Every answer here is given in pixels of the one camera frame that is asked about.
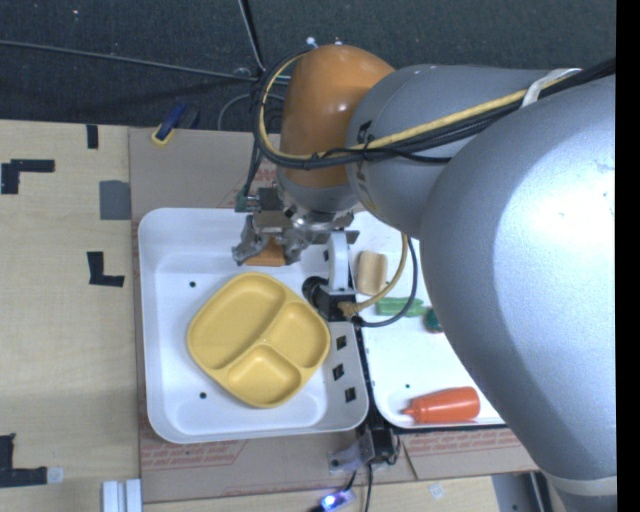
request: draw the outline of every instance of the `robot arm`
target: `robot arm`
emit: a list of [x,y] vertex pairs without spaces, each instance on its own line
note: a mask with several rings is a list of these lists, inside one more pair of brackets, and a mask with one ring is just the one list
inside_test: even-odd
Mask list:
[[[347,228],[357,203],[418,239],[447,338],[566,508],[617,510],[615,65],[548,82],[475,66],[394,72],[350,52],[300,59],[280,149],[257,117],[276,200],[256,205],[236,260],[273,237],[292,263]],[[340,82],[345,69],[363,83]],[[307,103],[310,84],[320,96]]]

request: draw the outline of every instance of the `yellow bowl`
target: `yellow bowl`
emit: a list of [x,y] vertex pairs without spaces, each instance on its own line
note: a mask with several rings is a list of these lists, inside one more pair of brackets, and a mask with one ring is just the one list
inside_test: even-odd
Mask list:
[[329,329],[290,288],[260,272],[228,281],[187,331],[189,353],[229,393],[255,407],[292,398],[329,352]]

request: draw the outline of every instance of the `dark background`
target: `dark background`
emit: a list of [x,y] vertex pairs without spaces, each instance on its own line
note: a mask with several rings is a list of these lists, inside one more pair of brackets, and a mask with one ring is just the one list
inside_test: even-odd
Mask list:
[[[614,0],[247,0],[262,62],[340,40],[419,63],[588,67],[616,55]],[[0,39],[258,73],[236,0],[0,0]],[[0,119],[155,126],[177,101],[199,127],[250,129],[250,82],[0,44]]]

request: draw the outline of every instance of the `orange bottle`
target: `orange bottle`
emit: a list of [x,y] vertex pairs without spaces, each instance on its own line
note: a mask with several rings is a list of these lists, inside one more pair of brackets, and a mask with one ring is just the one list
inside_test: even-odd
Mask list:
[[469,421],[480,413],[478,392],[471,386],[449,388],[414,398],[402,414],[416,423],[455,423]]

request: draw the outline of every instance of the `yellow wire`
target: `yellow wire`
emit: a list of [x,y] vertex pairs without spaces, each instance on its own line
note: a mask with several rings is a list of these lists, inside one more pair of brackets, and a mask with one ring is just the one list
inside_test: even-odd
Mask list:
[[402,254],[400,255],[400,264],[398,265],[398,269],[396,270],[393,279],[389,281],[387,286],[385,286],[381,291],[379,291],[376,295],[371,297],[370,299],[365,300],[364,302],[339,302],[338,307],[342,310],[342,313],[345,317],[351,318],[356,315],[360,311],[369,306],[374,305],[380,299],[384,298],[387,293],[389,293],[393,287],[398,283],[402,272],[404,271],[405,263],[407,262],[407,251],[409,250],[409,239],[407,235],[402,233]]
[[[276,77],[278,75],[280,75],[285,68],[287,68],[288,66],[290,66],[291,64],[293,64],[295,61],[297,61],[298,59],[302,58],[304,55],[306,54],[302,54],[302,55],[298,55],[297,57],[294,57],[292,59],[290,59],[286,64],[284,64],[277,73],[274,74],[274,78],[271,79],[271,81],[269,82],[269,84],[267,85],[265,92],[264,92],[264,96],[262,97],[262,104],[260,106],[260,138],[263,142],[263,144],[269,149],[269,151],[271,151],[273,154],[278,155],[279,157],[282,158],[288,158],[288,159],[292,159],[292,160],[298,160],[300,162],[304,162],[307,161],[313,157],[322,157],[325,152],[318,152],[315,154],[307,154],[307,155],[290,155],[288,153],[284,153],[282,151],[280,151],[278,148],[276,148],[271,141],[269,140],[269,135],[267,134],[267,130],[265,127],[265,123],[264,123],[264,114],[265,114],[265,103],[266,103],[266,98],[269,95],[269,91],[271,90],[271,87],[273,86],[273,83],[276,80]],[[560,77],[556,80],[552,80],[547,82],[542,88],[546,89],[547,87],[556,84],[560,81],[562,81],[564,78],[566,77]],[[511,94],[507,94],[505,96],[502,96],[500,98],[496,98],[494,100],[489,100],[486,101],[484,103],[480,103],[479,105],[476,105],[474,107],[470,107],[467,108],[465,110],[461,110],[459,112],[455,112],[453,114],[449,114],[443,117],[440,117],[438,119],[435,119],[433,121],[429,121],[428,123],[424,123],[424,124],[420,124],[418,126],[414,126],[412,128],[408,128],[406,130],[400,131],[398,133],[392,133],[391,135],[387,135],[385,137],[381,137],[379,139],[376,139],[372,142],[369,143],[369,145],[367,146],[367,148],[369,149],[375,149],[375,148],[381,148],[381,147],[385,147],[389,144],[393,144],[395,142],[400,142],[403,140],[407,140],[410,139],[411,137],[415,137],[417,135],[422,135],[424,133],[436,130],[438,128],[444,128],[446,126],[452,125],[454,123],[457,123],[458,121],[463,121],[465,119],[468,119],[470,117],[476,116],[476,115],[480,115],[480,114],[484,114],[486,112],[489,112],[490,110],[494,110],[494,109],[498,109],[500,107],[504,107],[505,105],[509,105],[510,103],[513,103],[515,101],[519,101],[522,98],[524,98],[525,94],[527,93],[528,89],[521,89],[520,91],[511,93]],[[351,146],[348,149],[351,150],[362,150],[365,148],[365,144],[357,144],[355,146]]]

